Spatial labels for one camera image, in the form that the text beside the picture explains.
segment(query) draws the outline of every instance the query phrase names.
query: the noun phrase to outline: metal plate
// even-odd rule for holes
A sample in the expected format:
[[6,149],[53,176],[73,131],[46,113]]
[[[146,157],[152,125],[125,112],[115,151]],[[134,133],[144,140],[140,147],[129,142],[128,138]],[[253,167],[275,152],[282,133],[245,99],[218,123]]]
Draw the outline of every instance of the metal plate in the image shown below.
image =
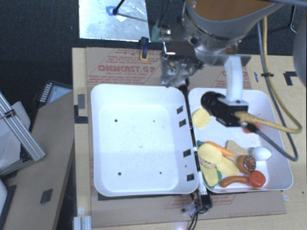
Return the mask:
[[139,41],[150,38],[145,0],[79,0],[80,38]]

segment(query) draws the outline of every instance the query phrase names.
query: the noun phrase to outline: toy tomato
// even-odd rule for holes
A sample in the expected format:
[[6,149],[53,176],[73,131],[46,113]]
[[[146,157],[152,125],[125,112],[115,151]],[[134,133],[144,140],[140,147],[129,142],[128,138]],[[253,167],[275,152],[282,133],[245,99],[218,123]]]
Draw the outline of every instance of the toy tomato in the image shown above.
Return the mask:
[[[260,126],[259,126],[259,124],[258,123],[252,123],[254,126],[256,126],[257,128],[259,128]],[[250,133],[252,133],[251,131],[249,131],[247,128],[243,128],[243,131],[244,131],[244,133],[246,133],[246,134],[250,134]]]
[[253,171],[249,175],[248,182],[253,187],[262,187],[265,184],[265,176],[260,171]]

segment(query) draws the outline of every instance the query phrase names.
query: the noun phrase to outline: white container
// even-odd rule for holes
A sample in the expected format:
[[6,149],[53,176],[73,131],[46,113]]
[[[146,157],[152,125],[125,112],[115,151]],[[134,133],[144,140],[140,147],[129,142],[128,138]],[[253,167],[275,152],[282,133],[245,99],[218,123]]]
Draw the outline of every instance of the white container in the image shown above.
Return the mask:
[[101,84],[92,90],[91,102],[94,184],[99,193],[128,196],[196,190],[188,115],[178,89]]
[[[191,113],[201,108],[207,91],[225,94],[222,89],[193,89],[189,93]],[[260,91],[243,91],[249,112],[275,122],[269,98]],[[100,84],[91,93],[94,184],[105,196],[189,194],[198,186],[191,132],[183,94],[176,88]],[[283,147],[277,130],[261,130]],[[225,127],[212,117],[207,126],[194,128],[195,138],[224,146],[228,140],[249,149],[264,146],[272,156],[257,162],[266,184],[259,189],[248,185],[218,185],[215,193],[282,190],[292,185],[288,160],[255,134],[240,127]]]

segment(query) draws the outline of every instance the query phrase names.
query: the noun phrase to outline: white plastic bracket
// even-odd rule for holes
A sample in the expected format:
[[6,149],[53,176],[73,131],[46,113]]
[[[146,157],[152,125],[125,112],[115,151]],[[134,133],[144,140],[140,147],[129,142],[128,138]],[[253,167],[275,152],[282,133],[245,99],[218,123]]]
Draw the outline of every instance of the white plastic bracket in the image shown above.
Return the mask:
[[226,101],[236,103],[242,101],[243,72],[240,56],[230,56],[224,64],[226,71]]
[[74,217],[73,218],[73,230],[92,230],[91,216]]

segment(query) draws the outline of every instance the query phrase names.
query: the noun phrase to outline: toy donut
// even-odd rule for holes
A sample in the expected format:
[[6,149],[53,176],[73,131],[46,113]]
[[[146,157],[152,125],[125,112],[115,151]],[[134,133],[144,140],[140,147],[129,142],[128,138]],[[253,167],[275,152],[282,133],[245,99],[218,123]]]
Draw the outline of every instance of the toy donut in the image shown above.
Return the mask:
[[237,163],[239,170],[245,174],[249,174],[256,169],[256,161],[250,155],[240,156]]

